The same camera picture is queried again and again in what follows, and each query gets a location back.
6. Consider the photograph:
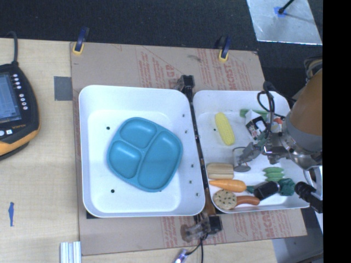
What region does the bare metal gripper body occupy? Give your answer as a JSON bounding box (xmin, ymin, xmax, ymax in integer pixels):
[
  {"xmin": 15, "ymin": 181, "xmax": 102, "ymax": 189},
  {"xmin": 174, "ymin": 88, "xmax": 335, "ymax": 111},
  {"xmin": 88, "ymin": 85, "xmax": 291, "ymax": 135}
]
[{"xmin": 262, "ymin": 134, "xmax": 324, "ymax": 171}]

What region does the green pea pod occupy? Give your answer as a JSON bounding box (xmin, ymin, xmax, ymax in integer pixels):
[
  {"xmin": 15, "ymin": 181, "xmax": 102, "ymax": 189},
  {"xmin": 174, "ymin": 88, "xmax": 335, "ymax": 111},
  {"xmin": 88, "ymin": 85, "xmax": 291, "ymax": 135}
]
[{"xmin": 262, "ymin": 166, "xmax": 285, "ymax": 183}]

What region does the clear plastic jar, grey lid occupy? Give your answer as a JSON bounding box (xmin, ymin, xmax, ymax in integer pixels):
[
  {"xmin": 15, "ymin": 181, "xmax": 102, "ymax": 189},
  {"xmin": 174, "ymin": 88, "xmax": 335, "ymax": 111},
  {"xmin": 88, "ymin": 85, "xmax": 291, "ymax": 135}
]
[{"xmin": 232, "ymin": 146, "xmax": 252, "ymax": 173}]

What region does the small red and white bottle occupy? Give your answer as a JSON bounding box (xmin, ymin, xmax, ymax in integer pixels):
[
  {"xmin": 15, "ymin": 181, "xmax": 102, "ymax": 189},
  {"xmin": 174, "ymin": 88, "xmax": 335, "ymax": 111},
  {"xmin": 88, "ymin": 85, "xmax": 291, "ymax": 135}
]
[{"xmin": 271, "ymin": 116, "xmax": 284, "ymax": 133}]

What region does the small white carton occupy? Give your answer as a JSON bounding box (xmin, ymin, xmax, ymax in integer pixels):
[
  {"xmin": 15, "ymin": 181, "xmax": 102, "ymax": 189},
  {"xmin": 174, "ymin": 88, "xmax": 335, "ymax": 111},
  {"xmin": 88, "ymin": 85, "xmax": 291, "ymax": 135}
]
[{"xmin": 244, "ymin": 110, "xmax": 269, "ymax": 141}]

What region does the green broccoli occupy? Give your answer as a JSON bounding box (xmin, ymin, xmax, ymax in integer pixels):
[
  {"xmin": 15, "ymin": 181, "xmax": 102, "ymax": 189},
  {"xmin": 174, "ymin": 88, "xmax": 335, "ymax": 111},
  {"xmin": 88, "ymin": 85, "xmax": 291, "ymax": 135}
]
[{"xmin": 278, "ymin": 178, "xmax": 297, "ymax": 197}]

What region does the black can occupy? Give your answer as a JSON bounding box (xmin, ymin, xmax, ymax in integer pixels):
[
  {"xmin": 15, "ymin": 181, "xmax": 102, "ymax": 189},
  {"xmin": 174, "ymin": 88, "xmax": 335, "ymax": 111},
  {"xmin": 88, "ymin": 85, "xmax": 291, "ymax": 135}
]
[{"xmin": 253, "ymin": 180, "xmax": 281, "ymax": 201}]

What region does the yellow corn cob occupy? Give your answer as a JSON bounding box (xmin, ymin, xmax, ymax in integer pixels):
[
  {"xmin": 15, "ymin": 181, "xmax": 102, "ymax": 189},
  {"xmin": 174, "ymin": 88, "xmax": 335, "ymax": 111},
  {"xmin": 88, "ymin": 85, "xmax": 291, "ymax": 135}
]
[{"xmin": 214, "ymin": 112, "xmax": 236, "ymax": 147}]

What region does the tan bread bun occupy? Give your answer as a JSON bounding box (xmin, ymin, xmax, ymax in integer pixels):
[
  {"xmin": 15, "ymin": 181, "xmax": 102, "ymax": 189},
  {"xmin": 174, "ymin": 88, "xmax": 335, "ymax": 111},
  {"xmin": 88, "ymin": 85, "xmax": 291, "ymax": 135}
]
[{"xmin": 206, "ymin": 162, "xmax": 235, "ymax": 181}]

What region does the green bean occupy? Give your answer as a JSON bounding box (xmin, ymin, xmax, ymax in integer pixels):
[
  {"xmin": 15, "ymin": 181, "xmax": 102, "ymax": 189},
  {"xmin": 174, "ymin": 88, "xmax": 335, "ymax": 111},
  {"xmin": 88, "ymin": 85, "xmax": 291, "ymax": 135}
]
[{"xmin": 239, "ymin": 108, "xmax": 270, "ymax": 118}]

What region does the orange carrot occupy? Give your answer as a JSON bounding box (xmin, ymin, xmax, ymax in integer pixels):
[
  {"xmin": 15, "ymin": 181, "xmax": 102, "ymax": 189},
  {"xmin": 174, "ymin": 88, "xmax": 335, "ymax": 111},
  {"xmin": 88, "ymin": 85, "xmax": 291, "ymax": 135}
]
[{"xmin": 208, "ymin": 179, "xmax": 256, "ymax": 194}]

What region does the orange sausage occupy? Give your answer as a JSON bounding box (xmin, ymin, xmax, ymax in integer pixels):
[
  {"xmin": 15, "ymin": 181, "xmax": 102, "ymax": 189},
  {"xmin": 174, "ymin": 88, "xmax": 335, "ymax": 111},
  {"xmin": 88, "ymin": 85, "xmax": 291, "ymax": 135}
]
[{"xmin": 235, "ymin": 195, "xmax": 261, "ymax": 207}]

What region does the thin black and white rod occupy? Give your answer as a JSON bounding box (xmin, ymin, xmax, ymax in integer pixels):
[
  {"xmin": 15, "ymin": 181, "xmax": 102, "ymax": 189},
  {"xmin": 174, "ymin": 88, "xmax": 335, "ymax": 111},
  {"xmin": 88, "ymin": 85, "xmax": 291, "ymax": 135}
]
[{"xmin": 188, "ymin": 91, "xmax": 213, "ymax": 216}]

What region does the tan biscuit with dark chips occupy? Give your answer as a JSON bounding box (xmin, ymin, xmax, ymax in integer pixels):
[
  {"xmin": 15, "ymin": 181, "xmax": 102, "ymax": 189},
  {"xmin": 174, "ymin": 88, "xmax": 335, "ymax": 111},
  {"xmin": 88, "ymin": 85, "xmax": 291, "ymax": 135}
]
[{"xmin": 212, "ymin": 189, "xmax": 237, "ymax": 211}]

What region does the white plastic tray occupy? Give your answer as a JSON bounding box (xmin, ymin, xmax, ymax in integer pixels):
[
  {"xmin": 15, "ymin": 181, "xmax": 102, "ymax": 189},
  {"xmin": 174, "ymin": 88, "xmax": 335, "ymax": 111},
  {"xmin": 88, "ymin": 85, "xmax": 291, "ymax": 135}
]
[
  {"xmin": 78, "ymin": 84, "xmax": 206, "ymax": 219},
  {"xmin": 193, "ymin": 89, "xmax": 312, "ymax": 214}
]

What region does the blue divided plate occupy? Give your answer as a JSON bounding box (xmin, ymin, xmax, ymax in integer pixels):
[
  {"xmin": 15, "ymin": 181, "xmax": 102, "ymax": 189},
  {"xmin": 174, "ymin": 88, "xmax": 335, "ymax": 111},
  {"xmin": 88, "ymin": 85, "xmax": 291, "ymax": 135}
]
[{"xmin": 106, "ymin": 116, "xmax": 184, "ymax": 193}]

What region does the brown cardboard board, red print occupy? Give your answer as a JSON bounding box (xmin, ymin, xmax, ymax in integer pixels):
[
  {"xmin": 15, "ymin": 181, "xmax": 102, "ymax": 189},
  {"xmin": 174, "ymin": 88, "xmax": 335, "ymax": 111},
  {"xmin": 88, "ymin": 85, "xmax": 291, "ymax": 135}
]
[{"xmin": 70, "ymin": 41, "xmax": 308, "ymax": 256}]

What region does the black cylinder on white bracket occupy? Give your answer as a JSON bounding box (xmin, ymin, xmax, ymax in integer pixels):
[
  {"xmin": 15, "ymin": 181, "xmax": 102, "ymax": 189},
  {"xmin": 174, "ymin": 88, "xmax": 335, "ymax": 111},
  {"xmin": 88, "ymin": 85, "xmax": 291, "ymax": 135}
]
[{"xmin": 294, "ymin": 165, "xmax": 324, "ymax": 214}]

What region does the black block with thin wires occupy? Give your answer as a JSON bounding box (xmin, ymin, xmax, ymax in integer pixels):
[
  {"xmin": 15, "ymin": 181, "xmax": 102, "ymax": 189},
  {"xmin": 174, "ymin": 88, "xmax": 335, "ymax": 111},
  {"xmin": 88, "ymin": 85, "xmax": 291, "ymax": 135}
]
[
  {"xmin": 180, "ymin": 214, "xmax": 223, "ymax": 242},
  {"xmin": 176, "ymin": 75, "xmax": 196, "ymax": 93}
]

